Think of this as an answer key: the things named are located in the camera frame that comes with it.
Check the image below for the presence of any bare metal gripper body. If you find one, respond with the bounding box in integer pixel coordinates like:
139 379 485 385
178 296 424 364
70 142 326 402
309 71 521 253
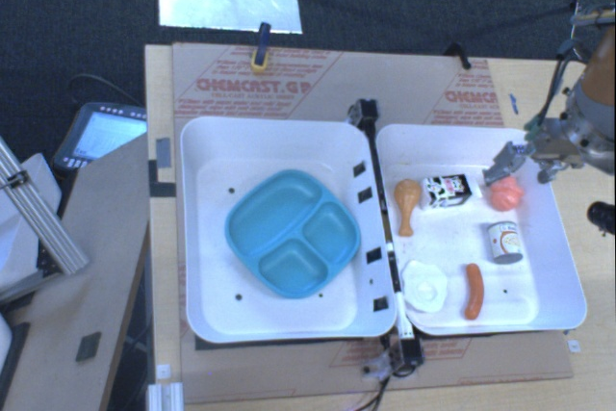
527 115 616 173

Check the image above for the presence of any pink lumpy toy food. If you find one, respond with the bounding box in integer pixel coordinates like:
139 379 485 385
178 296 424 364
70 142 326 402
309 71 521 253
489 174 526 212

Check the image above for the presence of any black and white milk carton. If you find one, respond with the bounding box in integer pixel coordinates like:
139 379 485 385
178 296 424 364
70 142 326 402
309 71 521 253
421 173 483 211

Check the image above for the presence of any white small can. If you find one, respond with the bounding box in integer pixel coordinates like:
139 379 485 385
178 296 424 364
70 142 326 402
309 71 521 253
486 220 525 266

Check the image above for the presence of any tan toy chicken drumstick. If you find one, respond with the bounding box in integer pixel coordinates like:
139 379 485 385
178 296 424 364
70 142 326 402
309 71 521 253
394 178 424 238

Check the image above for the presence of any white plastic tray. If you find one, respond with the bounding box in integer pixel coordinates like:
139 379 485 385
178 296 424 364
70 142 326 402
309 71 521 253
374 123 589 337
179 116 398 345

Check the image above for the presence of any thin black and white rod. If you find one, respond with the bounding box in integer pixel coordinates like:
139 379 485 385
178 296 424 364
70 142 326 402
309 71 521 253
364 118 414 340

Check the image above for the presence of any orange toy sausage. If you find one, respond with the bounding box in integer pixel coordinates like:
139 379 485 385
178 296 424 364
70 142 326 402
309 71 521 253
463 263 485 321

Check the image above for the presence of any white toy fried egg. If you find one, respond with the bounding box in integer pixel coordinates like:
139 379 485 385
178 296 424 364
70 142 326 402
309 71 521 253
399 259 449 315

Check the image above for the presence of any blue divided plate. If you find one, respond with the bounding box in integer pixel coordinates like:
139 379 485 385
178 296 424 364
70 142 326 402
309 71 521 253
223 168 363 300

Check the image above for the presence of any brown cardboard board red print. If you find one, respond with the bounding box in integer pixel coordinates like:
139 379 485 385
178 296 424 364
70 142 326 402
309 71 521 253
170 41 575 405

